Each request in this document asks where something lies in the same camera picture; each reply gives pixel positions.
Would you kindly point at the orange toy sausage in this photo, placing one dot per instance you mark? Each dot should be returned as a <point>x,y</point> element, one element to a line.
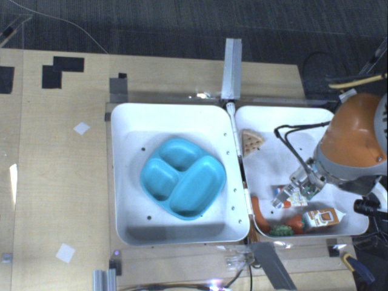
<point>258,212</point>

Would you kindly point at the orange toy carrot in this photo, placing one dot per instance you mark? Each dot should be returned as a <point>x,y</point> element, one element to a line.
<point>295,223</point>

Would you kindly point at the brown and white carton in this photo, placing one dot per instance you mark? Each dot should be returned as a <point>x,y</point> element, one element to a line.
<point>322,218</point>

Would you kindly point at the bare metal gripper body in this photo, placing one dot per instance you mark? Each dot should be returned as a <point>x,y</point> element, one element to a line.
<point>304,177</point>

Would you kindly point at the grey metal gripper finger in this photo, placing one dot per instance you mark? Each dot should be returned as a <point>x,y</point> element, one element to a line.
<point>281,197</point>

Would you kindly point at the small white and yellow carton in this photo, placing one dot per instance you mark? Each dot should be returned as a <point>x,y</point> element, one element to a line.
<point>298,199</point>

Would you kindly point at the toy pizza slice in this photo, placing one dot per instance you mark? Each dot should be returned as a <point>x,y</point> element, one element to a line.
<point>250,142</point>

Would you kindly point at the blue divided plate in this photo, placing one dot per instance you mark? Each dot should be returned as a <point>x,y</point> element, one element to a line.
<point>194,183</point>

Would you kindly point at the green toy grapes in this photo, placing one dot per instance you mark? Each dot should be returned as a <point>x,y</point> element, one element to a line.
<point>281,230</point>

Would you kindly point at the white plastic tray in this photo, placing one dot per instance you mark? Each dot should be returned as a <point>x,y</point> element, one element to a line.
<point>133,174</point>
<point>272,171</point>

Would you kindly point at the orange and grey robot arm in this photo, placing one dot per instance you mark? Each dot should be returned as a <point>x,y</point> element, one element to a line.
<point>351,138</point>

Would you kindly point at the black cylinder on white bracket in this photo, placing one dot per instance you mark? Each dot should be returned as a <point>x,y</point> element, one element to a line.
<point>365,206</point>

